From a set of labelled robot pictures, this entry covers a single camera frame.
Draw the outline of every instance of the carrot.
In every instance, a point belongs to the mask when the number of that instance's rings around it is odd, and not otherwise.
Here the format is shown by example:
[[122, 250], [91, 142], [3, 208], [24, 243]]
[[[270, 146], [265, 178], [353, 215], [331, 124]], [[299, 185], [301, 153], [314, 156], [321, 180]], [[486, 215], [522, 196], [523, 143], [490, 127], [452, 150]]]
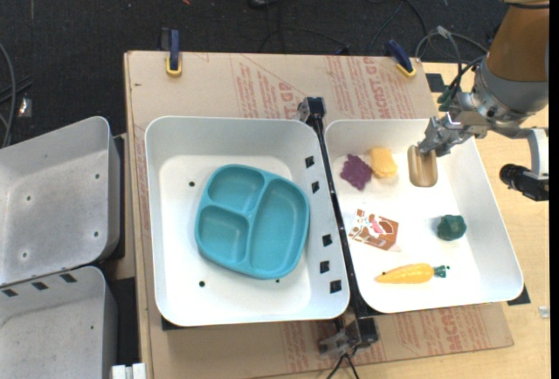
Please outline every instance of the carrot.
[[383, 272], [375, 280], [379, 283], [398, 283], [398, 284], [418, 284], [426, 283], [435, 275], [441, 278], [446, 277], [445, 265], [431, 267], [427, 263], [408, 264], [397, 267], [396, 269]]

